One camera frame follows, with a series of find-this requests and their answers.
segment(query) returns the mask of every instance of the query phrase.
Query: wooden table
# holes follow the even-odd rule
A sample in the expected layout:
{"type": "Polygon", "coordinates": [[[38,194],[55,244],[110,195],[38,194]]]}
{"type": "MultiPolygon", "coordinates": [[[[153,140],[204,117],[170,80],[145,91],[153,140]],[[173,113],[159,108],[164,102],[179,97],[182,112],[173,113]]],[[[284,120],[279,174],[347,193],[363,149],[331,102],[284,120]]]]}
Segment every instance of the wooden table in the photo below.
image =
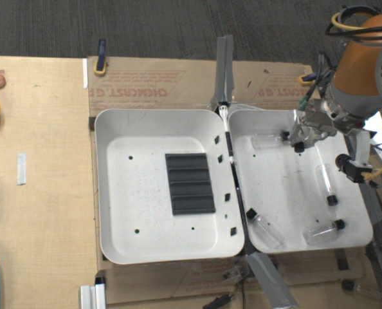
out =
{"type": "MultiPolygon", "coordinates": [[[[0,309],[78,308],[97,272],[88,94],[81,59],[0,57],[0,309]],[[26,184],[17,155],[26,153],[26,184]]],[[[374,280],[368,260],[367,278],[374,280]]],[[[340,284],[290,287],[301,308],[382,308],[340,284]]],[[[214,296],[113,308],[201,308],[214,296]]],[[[247,308],[269,308],[260,291],[247,308]]],[[[237,294],[228,308],[241,308],[237,294]]]]}

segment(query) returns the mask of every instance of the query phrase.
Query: clear vial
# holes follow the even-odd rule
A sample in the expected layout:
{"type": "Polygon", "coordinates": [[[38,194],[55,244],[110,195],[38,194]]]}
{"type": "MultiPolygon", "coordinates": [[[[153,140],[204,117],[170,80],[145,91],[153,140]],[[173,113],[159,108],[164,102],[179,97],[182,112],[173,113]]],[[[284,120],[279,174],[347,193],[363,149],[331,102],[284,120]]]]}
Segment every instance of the clear vial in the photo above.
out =
{"type": "Polygon", "coordinates": [[[266,149],[283,141],[288,142],[289,132],[257,133],[251,137],[251,145],[254,149],[266,149]]]}
{"type": "Polygon", "coordinates": [[[365,283],[364,281],[352,281],[350,279],[343,279],[341,282],[341,287],[345,292],[359,294],[372,300],[382,302],[382,292],[380,292],[378,288],[365,283]]]}
{"type": "Polygon", "coordinates": [[[250,209],[247,218],[253,224],[254,233],[270,248],[284,247],[285,237],[262,215],[250,209]]]}
{"type": "Polygon", "coordinates": [[[317,176],[318,186],[322,196],[327,200],[329,206],[335,206],[338,204],[336,190],[332,183],[330,175],[330,165],[322,164],[315,169],[317,176]]]}
{"type": "Polygon", "coordinates": [[[338,231],[345,228],[343,220],[317,223],[305,228],[303,236],[308,245],[329,243],[338,237],[338,231]]]}

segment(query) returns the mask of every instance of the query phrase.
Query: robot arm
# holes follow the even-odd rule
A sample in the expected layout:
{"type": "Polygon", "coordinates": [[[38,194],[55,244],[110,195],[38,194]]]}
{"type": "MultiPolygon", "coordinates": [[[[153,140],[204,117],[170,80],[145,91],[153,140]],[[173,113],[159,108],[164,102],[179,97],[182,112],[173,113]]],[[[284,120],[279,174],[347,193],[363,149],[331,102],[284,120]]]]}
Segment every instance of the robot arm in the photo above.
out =
{"type": "Polygon", "coordinates": [[[332,17],[326,31],[331,36],[351,39],[341,61],[332,72],[322,98],[311,98],[323,79],[324,56],[319,56],[319,68],[313,86],[300,101],[295,124],[289,137],[296,152],[314,146],[315,142],[334,136],[337,131],[356,138],[356,157],[341,154],[336,165],[353,182],[364,182],[368,164],[370,133],[363,129],[366,119],[382,109],[382,14],[367,6],[348,7],[332,17]],[[354,14],[370,18],[361,27],[342,22],[354,14]],[[332,27],[340,32],[330,32],[332,27]]]}

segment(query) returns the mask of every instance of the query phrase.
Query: white tape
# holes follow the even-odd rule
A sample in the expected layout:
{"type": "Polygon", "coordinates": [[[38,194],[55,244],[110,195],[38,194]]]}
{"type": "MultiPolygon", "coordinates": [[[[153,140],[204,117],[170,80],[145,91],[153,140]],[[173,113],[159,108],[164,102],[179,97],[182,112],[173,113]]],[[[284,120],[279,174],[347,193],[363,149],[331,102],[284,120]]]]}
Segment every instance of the white tape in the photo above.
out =
{"type": "Polygon", "coordinates": [[[84,79],[84,88],[88,88],[88,59],[82,59],[82,77],[84,79]]]}
{"type": "Polygon", "coordinates": [[[26,154],[21,152],[17,157],[17,185],[26,183],[26,154]]]}

